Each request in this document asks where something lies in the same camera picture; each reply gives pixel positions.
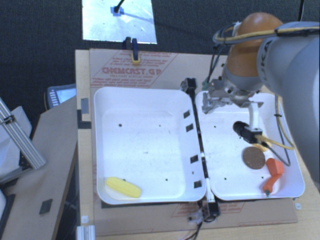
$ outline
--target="orange toy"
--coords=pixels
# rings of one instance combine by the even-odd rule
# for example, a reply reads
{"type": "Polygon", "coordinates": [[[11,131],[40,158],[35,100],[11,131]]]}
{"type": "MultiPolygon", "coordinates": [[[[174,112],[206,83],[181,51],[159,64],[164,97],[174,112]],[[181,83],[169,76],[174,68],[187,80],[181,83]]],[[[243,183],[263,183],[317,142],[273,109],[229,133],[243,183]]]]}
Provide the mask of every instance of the orange toy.
{"type": "Polygon", "coordinates": [[[270,195],[273,191],[274,183],[281,177],[284,173],[284,164],[281,161],[277,161],[273,158],[269,158],[266,162],[266,166],[268,167],[269,173],[271,174],[271,178],[263,186],[263,192],[266,193],[267,196],[270,195]]]}

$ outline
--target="brown disc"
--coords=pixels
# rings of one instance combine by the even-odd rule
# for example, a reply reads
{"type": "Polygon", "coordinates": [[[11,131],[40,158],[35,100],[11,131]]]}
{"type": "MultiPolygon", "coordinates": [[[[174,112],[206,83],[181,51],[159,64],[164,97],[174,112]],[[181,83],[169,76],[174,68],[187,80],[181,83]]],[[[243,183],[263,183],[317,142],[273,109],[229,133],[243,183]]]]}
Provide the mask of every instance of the brown disc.
{"type": "Polygon", "coordinates": [[[242,152],[242,159],[246,166],[251,169],[261,169],[266,163],[264,153],[254,146],[246,147],[242,152]]]}

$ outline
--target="brown round object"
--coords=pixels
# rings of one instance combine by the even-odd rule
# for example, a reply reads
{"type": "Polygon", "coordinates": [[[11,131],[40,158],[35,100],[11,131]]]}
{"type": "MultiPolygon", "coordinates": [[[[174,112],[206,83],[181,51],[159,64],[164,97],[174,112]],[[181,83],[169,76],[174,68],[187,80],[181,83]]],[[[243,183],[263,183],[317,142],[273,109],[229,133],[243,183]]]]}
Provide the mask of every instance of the brown round object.
{"type": "MultiPolygon", "coordinates": [[[[282,24],[281,20],[271,14],[255,12],[242,21],[237,36],[274,30],[282,24]]],[[[257,77],[257,54],[262,41],[263,39],[256,39],[233,45],[226,60],[228,70],[238,77],[257,77]]]]}
{"type": "Polygon", "coordinates": [[[266,163],[264,153],[254,146],[246,147],[242,152],[242,159],[246,166],[251,169],[261,169],[266,163]]]}

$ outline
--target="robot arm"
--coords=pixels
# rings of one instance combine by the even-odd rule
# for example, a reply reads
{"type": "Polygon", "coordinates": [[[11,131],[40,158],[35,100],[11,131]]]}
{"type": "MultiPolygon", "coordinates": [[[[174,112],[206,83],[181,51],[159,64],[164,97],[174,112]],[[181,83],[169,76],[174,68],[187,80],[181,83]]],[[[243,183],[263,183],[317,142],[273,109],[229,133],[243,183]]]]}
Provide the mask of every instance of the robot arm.
{"type": "Polygon", "coordinates": [[[249,107],[249,98],[266,85],[282,97],[290,133],[319,184],[319,23],[283,24],[259,12],[232,29],[233,37],[223,36],[228,29],[213,37],[217,46],[232,46],[222,77],[211,82],[207,79],[203,112],[230,103],[249,107]]]}

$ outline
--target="white tray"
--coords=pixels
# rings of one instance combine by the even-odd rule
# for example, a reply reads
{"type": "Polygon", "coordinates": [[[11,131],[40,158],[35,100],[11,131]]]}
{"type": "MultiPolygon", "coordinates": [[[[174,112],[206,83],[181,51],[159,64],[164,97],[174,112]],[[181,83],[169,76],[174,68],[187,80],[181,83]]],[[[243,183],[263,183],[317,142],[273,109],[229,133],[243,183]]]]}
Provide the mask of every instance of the white tray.
{"type": "Polygon", "coordinates": [[[94,113],[97,192],[104,202],[194,202],[205,195],[198,135],[187,94],[104,87],[94,95],[94,113]],[[198,161],[191,163],[194,156],[198,161]],[[107,177],[137,185],[142,189],[140,198],[109,188],[107,177]]]}
{"type": "MultiPolygon", "coordinates": [[[[259,108],[259,127],[272,140],[281,142],[275,119],[275,97],[268,93],[256,94],[252,99],[264,102],[259,108]]],[[[305,183],[294,150],[288,150],[291,166],[283,166],[284,173],[273,185],[273,192],[267,197],[262,187],[271,177],[267,166],[251,169],[242,160],[242,152],[251,145],[245,142],[233,130],[236,121],[249,124],[249,110],[236,105],[225,105],[210,114],[202,112],[203,92],[196,96],[196,106],[201,129],[204,153],[210,187],[220,199],[253,200],[264,198],[295,198],[303,194],[305,183]]],[[[288,133],[285,117],[281,122],[288,133]]],[[[272,145],[273,149],[286,161],[284,149],[272,145]]],[[[265,159],[276,158],[271,152],[264,153],[265,159]]]]}

